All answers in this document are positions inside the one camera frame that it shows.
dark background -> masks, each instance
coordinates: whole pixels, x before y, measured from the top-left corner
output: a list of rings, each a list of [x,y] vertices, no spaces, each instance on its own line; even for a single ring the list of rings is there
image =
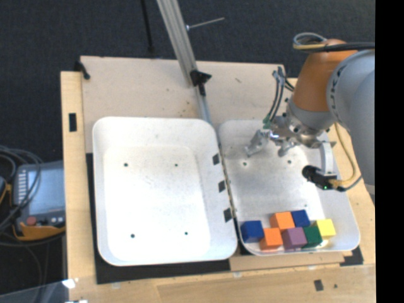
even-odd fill
[[[174,59],[156,0],[145,0],[155,53],[150,54],[140,0],[0,0],[0,145],[62,159],[60,72],[82,55]],[[347,42],[375,41],[376,0],[178,0],[199,61],[283,64],[297,77],[306,55],[300,32]],[[45,282],[63,279],[62,245],[33,247]],[[0,246],[0,294],[38,284],[27,249]]]

